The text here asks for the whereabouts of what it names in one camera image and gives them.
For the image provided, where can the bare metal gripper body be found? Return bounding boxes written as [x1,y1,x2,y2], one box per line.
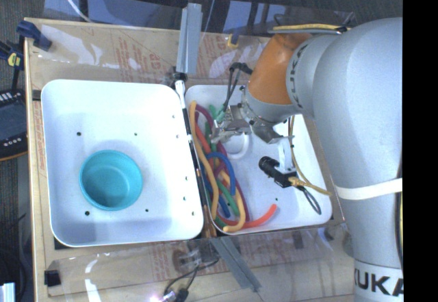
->
[218,103,261,136]

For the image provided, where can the white plastic tray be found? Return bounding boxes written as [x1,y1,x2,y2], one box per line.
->
[40,79,205,248]
[184,84,333,236]

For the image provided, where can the teal bowl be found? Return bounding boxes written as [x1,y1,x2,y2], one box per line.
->
[79,149,144,212]

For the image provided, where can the brown cardboard board red print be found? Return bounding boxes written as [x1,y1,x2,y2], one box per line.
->
[23,18,355,302]

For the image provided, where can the purple rope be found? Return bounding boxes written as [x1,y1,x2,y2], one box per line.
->
[194,103,251,223]

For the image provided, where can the yellow rope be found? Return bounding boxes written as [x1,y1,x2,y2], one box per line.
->
[188,100,247,234]

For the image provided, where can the white rope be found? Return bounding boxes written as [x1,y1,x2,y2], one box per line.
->
[224,131,253,160]

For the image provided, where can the blue rope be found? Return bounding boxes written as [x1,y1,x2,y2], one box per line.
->
[198,151,237,219]

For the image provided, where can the green rope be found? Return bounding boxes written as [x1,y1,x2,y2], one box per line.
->
[204,104,241,228]

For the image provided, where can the black cylinder on white bracket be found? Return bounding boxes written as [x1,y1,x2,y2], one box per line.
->
[258,136,298,189]

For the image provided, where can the black block with thin wires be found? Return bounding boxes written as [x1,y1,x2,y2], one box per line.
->
[168,68,188,83]

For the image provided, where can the orange rope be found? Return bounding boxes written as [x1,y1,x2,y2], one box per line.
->
[194,111,278,230]

